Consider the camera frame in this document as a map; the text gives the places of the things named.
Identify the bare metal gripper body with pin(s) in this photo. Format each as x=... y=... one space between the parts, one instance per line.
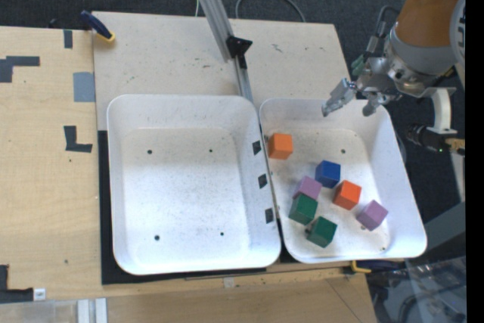
x=382 y=77

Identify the blue cube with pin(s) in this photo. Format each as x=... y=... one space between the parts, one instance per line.
x=328 y=173

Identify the green cube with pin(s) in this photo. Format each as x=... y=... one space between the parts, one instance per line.
x=321 y=232
x=303 y=209

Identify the orange cube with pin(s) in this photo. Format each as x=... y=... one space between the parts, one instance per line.
x=347 y=194
x=280 y=146

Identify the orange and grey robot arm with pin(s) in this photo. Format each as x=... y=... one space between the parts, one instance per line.
x=427 y=15

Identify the pale wood board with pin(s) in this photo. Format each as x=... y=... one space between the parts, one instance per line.
x=170 y=53

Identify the white plastic tray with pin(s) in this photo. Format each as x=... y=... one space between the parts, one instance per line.
x=181 y=193
x=340 y=238

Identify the black cylinder on white bracket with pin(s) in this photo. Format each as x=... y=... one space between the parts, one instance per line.
x=427 y=138

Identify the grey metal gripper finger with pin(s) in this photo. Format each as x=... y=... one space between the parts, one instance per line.
x=338 y=96
x=372 y=106

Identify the purple cube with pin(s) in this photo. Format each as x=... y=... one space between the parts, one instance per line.
x=372 y=215
x=308 y=186

